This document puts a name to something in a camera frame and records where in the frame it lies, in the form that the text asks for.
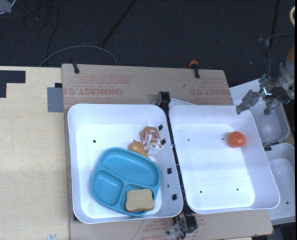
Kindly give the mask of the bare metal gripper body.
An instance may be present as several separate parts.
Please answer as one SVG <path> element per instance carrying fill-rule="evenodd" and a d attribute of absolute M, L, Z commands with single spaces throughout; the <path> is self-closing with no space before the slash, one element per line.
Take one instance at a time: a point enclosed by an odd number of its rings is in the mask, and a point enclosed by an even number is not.
<path fill-rule="evenodd" d="M 278 75 L 260 78 L 260 94 L 264 101 L 287 104 L 295 98 L 294 76 L 285 68 L 280 68 Z"/>

